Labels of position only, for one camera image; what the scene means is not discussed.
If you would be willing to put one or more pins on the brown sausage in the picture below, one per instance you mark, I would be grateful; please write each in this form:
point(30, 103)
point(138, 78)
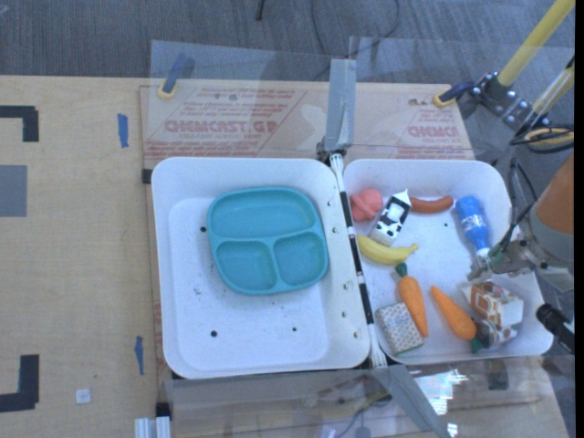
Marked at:
point(431, 204)

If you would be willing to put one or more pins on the orange and white carton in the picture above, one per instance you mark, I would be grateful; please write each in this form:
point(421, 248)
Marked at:
point(495, 308)

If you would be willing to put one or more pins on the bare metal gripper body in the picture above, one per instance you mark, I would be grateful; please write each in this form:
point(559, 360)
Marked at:
point(515, 258)

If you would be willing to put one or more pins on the pink doughnut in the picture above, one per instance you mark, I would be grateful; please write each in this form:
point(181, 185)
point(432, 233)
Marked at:
point(365, 204)

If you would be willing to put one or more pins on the brown cardboard board, red print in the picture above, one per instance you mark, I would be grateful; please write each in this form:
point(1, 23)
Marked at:
point(283, 121)

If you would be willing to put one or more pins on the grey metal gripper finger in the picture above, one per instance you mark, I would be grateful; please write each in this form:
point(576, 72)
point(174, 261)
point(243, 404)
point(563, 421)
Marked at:
point(486, 261)
point(478, 274)

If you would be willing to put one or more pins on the black cylinder on white bracket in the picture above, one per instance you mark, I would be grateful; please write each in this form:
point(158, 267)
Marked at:
point(554, 322)

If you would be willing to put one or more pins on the yellow banana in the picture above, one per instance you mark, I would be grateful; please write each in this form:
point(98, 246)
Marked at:
point(381, 253)

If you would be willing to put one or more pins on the white plastic tray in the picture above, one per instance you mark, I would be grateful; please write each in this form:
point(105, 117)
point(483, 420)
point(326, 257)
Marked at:
point(438, 263)
point(255, 336)

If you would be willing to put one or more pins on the black and white milk carton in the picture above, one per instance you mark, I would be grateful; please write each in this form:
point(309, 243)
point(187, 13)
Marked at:
point(388, 222)

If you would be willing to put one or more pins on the orange carrot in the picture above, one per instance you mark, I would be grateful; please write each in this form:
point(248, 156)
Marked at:
point(451, 313)
point(413, 299)

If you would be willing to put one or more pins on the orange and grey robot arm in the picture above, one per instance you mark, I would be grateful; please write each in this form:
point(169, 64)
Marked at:
point(554, 208)

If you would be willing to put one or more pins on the thin black and white rod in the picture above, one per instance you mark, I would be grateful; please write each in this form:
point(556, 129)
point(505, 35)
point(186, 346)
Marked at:
point(352, 240)

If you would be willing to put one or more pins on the blue divided plate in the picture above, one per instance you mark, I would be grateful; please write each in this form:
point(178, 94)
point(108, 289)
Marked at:
point(267, 240)

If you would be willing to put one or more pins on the blue plastic bottle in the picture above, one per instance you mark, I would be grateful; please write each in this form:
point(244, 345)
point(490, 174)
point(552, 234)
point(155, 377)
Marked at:
point(472, 222)

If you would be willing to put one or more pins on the beige patterned packet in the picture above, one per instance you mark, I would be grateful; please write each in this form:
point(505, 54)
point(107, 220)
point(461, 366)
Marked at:
point(399, 329)

